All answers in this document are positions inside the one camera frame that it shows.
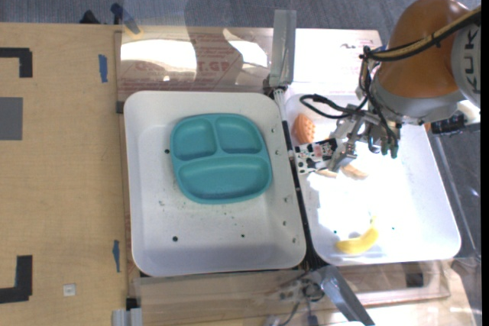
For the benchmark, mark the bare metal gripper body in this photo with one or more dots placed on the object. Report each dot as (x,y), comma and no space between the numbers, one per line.
(363,128)

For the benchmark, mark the yellow banana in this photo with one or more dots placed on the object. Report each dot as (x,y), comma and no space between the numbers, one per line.
(361,242)

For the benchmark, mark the blue divided plate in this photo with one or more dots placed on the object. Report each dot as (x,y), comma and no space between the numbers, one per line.
(221,168)

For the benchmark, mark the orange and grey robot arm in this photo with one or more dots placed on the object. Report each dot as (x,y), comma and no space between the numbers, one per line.
(420,61)

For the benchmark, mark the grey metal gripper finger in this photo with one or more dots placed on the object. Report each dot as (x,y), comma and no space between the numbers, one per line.
(350,152)
(336,161)

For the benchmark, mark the white carton with cow print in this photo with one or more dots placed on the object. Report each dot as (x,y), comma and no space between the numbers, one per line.
(315,156)

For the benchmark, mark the white plastic tray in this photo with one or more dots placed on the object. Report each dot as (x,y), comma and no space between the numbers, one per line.
(401,210)
(214,233)

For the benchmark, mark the beige bread slice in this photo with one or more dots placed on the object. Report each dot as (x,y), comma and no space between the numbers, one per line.
(328,173)
(355,172)

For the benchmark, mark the orange waffle biscuit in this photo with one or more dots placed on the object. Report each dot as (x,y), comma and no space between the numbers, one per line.
(304,129)

